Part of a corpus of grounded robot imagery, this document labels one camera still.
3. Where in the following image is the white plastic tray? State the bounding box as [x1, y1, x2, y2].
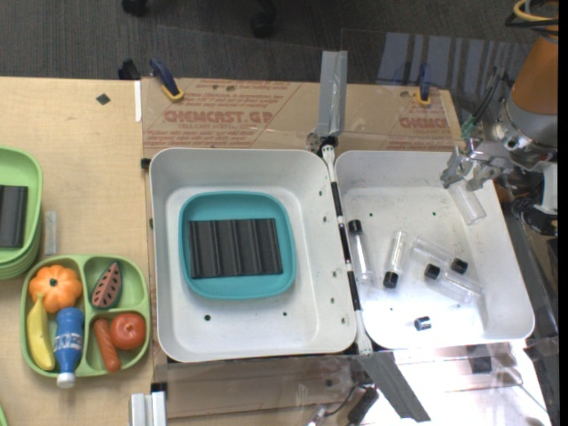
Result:
[148, 147, 359, 364]
[333, 149, 536, 351]

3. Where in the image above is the red tomato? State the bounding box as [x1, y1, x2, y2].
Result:
[109, 312, 147, 351]

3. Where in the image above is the yellow banana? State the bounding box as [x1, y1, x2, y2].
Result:
[26, 291, 57, 372]

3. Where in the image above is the green divided plate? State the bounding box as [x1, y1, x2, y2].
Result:
[20, 254, 152, 379]

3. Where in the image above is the black ribbed rack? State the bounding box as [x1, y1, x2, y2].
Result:
[0, 185, 29, 249]
[187, 217, 284, 280]

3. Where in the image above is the brown cardboard board red print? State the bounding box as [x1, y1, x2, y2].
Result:
[140, 76, 467, 419]

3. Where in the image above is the brown sausage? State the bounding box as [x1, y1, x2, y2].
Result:
[92, 318, 122, 374]

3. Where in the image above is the clear plastic vial without cap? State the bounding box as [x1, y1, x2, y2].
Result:
[446, 179, 488, 226]

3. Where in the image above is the thin black and white rod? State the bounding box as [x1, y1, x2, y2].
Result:
[319, 145, 374, 357]

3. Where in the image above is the blue bottle with white cap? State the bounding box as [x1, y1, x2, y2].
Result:
[53, 307, 85, 390]

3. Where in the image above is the black cylinder on white bracket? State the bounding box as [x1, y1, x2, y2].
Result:
[509, 162, 559, 238]

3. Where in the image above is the watermelon slice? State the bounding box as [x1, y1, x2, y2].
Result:
[91, 261, 123, 310]

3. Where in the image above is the orange pumpkin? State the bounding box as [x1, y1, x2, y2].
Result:
[28, 264, 84, 314]

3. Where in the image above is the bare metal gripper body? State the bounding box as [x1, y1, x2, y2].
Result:
[468, 120, 556, 175]

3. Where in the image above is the clear vial with black cap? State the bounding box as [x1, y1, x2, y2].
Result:
[409, 236, 469, 276]
[383, 230, 407, 289]
[347, 219, 375, 284]
[423, 263, 484, 304]

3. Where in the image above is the teal plate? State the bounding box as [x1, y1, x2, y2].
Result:
[177, 190, 297, 301]

